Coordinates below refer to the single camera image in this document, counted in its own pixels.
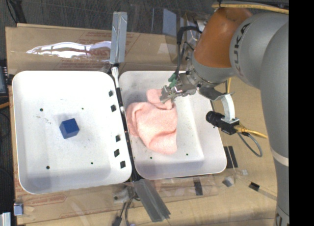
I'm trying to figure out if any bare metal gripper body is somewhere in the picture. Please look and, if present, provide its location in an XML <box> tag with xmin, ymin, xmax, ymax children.
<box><xmin>171</xmin><ymin>72</ymin><xmax>206</xmax><ymax>98</ymax></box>

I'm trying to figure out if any pink cloth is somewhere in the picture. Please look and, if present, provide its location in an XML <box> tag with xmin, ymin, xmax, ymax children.
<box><xmin>126</xmin><ymin>88</ymin><xmax>179</xmax><ymax>156</ymax></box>

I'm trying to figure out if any white plastic tray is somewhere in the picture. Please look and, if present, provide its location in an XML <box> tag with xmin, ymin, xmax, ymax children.
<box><xmin>118</xmin><ymin>70</ymin><xmax>228</xmax><ymax>180</ymax></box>
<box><xmin>11</xmin><ymin>70</ymin><xmax>133</xmax><ymax>195</ymax></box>

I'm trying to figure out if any blue cube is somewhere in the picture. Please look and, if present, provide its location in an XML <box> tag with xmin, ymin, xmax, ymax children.
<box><xmin>59</xmin><ymin>117</ymin><xmax>80</xmax><ymax>140</ymax></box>

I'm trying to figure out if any brown cardboard board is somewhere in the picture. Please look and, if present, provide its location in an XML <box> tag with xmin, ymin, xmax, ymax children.
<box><xmin>4</xmin><ymin>23</ymin><xmax>221</xmax><ymax>226</ymax></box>

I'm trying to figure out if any black cylinder on white bracket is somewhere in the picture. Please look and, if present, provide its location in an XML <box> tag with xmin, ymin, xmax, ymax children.
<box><xmin>205</xmin><ymin>92</ymin><xmax>240</xmax><ymax>136</ymax></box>

